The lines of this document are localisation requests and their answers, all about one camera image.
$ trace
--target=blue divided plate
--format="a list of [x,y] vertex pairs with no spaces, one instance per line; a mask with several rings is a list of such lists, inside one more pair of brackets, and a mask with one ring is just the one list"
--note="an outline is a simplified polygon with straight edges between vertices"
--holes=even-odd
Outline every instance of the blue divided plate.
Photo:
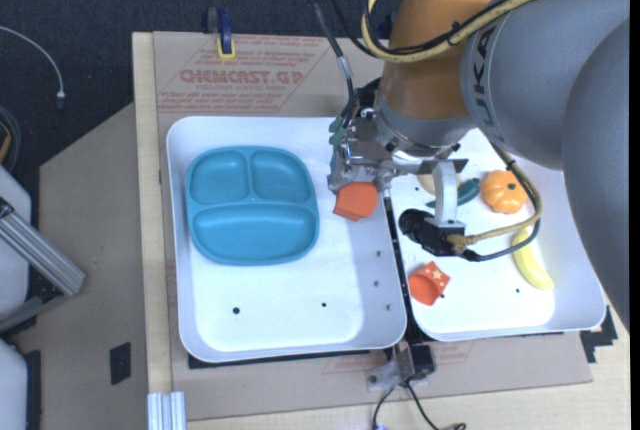
[[191,238],[207,258],[232,265],[271,265],[304,256],[318,239],[311,176],[283,149],[213,149],[187,174]]

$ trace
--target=cardboard sheet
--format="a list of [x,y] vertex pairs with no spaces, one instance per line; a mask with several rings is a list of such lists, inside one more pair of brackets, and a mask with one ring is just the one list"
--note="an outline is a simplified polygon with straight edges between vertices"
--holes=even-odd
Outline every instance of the cardboard sheet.
[[[192,355],[220,363],[366,351],[389,348],[404,335],[406,312],[384,205],[380,202],[361,222],[332,212],[335,196],[327,187],[331,146],[324,137],[330,122],[311,117],[190,117],[171,128],[167,150],[180,336]],[[195,246],[185,217],[189,167],[207,151],[239,146],[286,150],[308,170],[319,236],[303,257],[229,265],[205,257]],[[246,193],[252,195],[241,207],[254,206],[244,219],[264,203],[255,192]],[[279,207],[288,208],[286,203]],[[216,209],[205,211],[210,216]],[[234,215],[233,227],[225,228],[236,240],[238,220]],[[245,240],[254,238],[251,234]]]
[[[380,76],[380,61],[360,53],[347,40],[340,43],[357,87]],[[368,389],[366,377],[384,364],[381,351],[207,367],[190,361],[180,341],[165,148],[171,125],[190,115],[330,117],[346,103],[344,81],[324,39],[236,36],[236,46],[237,60],[224,61],[217,58],[213,36],[154,33],[173,388],[185,392],[190,420],[373,403],[380,392]],[[574,332],[434,342],[431,347],[437,371],[416,386],[419,396],[591,380],[580,336]],[[190,368],[190,363],[204,367]],[[394,394],[391,399],[402,396]]]

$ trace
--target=black cord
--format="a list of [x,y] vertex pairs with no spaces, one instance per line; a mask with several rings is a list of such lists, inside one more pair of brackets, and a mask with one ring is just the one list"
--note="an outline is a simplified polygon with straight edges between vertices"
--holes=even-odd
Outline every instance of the black cord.
[[[418,410],[420,411],[420,414],[422,415],[424,420],[427,422],[427,424],[432,428],[432,430],[439,430],[438,427],[433,424],[433,421],[431,421],[431,419],[429,419],[429,416],[427,416],[427,413],[422,408],[422,404],[420,403],[420,400],[418,399],[418,396],[416,395],[416,392],[413,390],[413,387],[411,387],[411,379],[405,380],[400,385],[409,390],[409,393],[411,393],[411,397],[413,398],[413,400],[416,402],[416,405],[418,406]],[[371,419],[371,429],[372,430],[378,430],[378,428],[379,428],[378,427],[378,413],[380,412],[380,408],[382,407],[382,404],[384,403],[384,401],[389,397],[389,395],[391,393],[393,393],[395,388],[396,388],[396,386],[394,386],[391,389],[389,389],[386,392],[386,394],[382,398],[380,398],[380,401],[376,405],[376,408],[373,411],[373,418]],[[453,430],[466,430],[466,428],[467,428],[467,424],[466,423],[459,423],[453,428]]]
[[373,411],[373,418],[371,419],[371,430],[378,430],[378,420],[377,420],[378,412],[380,412],[380,408],[382,407],[382,404],[389,397],[389,395],[393,393],[395,388],[396,386],[393,386],[391,389],[387,391],[387,393],[382,398],[380,398],[378,405],[376,405],[376,409]]
[[515,251],[520,250],[522,247],[529,245],[538,235],[539,229],[540,229],[540,219],[536,220],[536,223],[533,224],[533,229],[531,230],[531,234],[525,240],[521,241],[516,245],[512,245],[511,247],[507,247],[506,249],[503,249],[498,252],[493,252],[492,254],[484,254],[484,255],[478,254],[477,252],[474,252],[470,249],[465,249],[460,254],[460,257],[466,259],[467,261],[472,261],[476,263],[480,261],[489,261],[491,259],[496,259],[502,256],[506,256],[507,254],[512,254]]
[[[336,11],[338,19],[340,20],[343,28],[347,33],[349,33],[344,23],[344,15],[340,11],[340,9],[337,7],[335,0],[331,0],[331,2],[332,2],[332,5],[334,6],[334,10]],[[329,28],[329,25],[327,24],[325,20],[324,12],[322,11],[320,4],[318,3],[318,0],[309,0],[309,3],[313,5],[313,9],[316,13],[316,17],[318,18],[318,23],[320,24],[320,27],[322,28],[322,31],[325,37],[329,41],[329,44],[331,45],[331,49],[333,49],[333,52],[335,53],[338,59],[343,58],[344,53],[342,52],[342,48],[338,44],[338,41],[336,40],[335,36],[333,35],[333,32],[331,31],[331,29]],[[360,42],[357,41],[354,37],[352,36],[349,36],[349,37],[351,41],[356,46],[358,46],[362,51],[364,51],[368,55],[374,56],[369,50],[367,50],[362,44],[360,44]],[[347,128],[351,125],[351,121],[353,119],[353,111],[355,109],[356,97],[355,97],[355,90],[353,88],[353,80],[351,79],[351,76],[349,76],[346,73],[344,74],[347,81],[348,99],[347,99],[347,104],[342,109],[342,112],[340,112],[340,116],[343,117],[344,119],[342,122],[342,127]]]
[[406,48],[388,48],[387,46],[385,46],[384,44],[382,44],[380,42],[380,40],[378,39],[377,34],[373,32],[373,27],[371,26],[371,12],[369,11],[368,3],[366,3],[365,6],[364,6],[363,16],[364,16],[365,26],[367,27],[367,30],[369,31],[369,37],[371,38],[371,41],[373,42],[373,44],[376,45],[376,47],[378,49],[384,51],[385,53],[390,53],[390,54],[418,53],[418,52],[422,51],[422,45],[421,44],[418,44],[416,46],[409,46],[409,47],[406,47]]
[[[318,4],[318,0],[309,0],[309,2],[316,9],[320,8],[320,5]],[[345,18],[344,13],[342,12],[342,9],[338,5],[337,0],[329,0],[329,2],[331,2],[331,7],[333,8],[333,11],[335,12],[336,17],[338,18],[338,22],[340,23],[340,26],[344,30],[345,34],[347,34],[347,37],[356,46],[356,48],[358,48],[360,51],[362,51],[366,55],[369,55],[370,57],[375,57],[375,55],[371,51],[369,51],[369,49],[356,38],[356,36],[351,32],[351,30],[349,30],[349,27],[347,26],[347,20]]]
[[13,114],[6,108],[0,106],[0,120],[5,125],[9,134],[11,135],[11,146],[7,158],[5,159],[5,168],[9,172],[13,172],[18,161],[18,155],[20,154],[20,147],[22,145],[22,133],[20,132],[20,125],[15,119]]

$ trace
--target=yellow banana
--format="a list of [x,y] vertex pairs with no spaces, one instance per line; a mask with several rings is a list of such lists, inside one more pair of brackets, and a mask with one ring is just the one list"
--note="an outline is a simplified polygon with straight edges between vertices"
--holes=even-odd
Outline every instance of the yellow banana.
[[[529,236],[529,231],[522,229],[513,237],[511,245],[517,245],[523,242],[527,236]],[[538,260],[533,255],[531,244],[516,250],[513,253],[513,258],[516,261],[518,270],[520,270],[520,273],[529,284],[541,290],[552,290],[554,288],[553,279],[551,279],[547,271],[538,263]]]

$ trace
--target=white tray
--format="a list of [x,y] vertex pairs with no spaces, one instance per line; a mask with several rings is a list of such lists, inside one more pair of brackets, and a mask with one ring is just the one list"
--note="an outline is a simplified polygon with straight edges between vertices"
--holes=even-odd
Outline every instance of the white tray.
[[[468,158],[461,180],[504,169],[488,141],[478,130],[469,132],[452,158]],[[606,306],[600,283],[589,262],[569,209],[561,172],[517,159],[542,197],[543,213],[533,250],[551,275],[555,289],[534,288],[520,275],[509,254],[482,263],[464,259],[436,258],[420,245],[400,235],[400,249],[407,276],[435,261],[451,277],[444,298],[432,306],[411,299],[418,326],[440,341],[537,334],[590,329],[604,318]],[[391,198],[396,221],[408,208],[433,213],[425,207],[434,198],[420,187],[415,176],[395,178]],[[467,225],[466,234],[477,234],[525,220],[516,215],[493,212],[479,195],[458,208],[457,220]],[[471,246],[478,253],[502,250],[511,235],[492,238]]]
[[[194,357],[231,362],[387,348],[407,316],[382,202],[372,217],[333,214],[327,118],[187,117],[167,135],[180,336]],[[188,230],[186,173],[210,149],[268,146],[300,158],[320,212],[314,248],[291,263],[231,266],[201,255]]]
[[27,385],[27,363],[0,339],[0,426],[3,430],[24,430]]

